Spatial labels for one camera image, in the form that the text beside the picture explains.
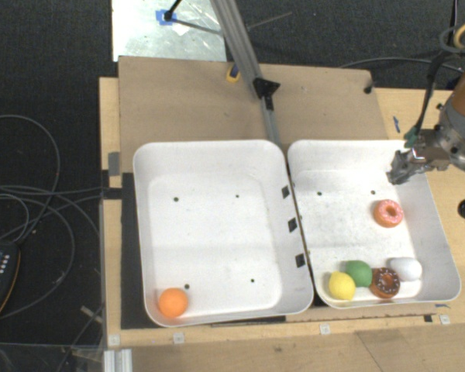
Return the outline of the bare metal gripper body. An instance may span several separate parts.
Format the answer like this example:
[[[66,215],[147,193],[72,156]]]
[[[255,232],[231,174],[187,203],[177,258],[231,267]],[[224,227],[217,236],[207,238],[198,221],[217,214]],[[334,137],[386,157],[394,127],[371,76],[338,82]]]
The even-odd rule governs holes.
[[[454,129],[423,129],[412,149],[415,160],[427,169],[445,171],[453,165],[465,172],[465,139]]]

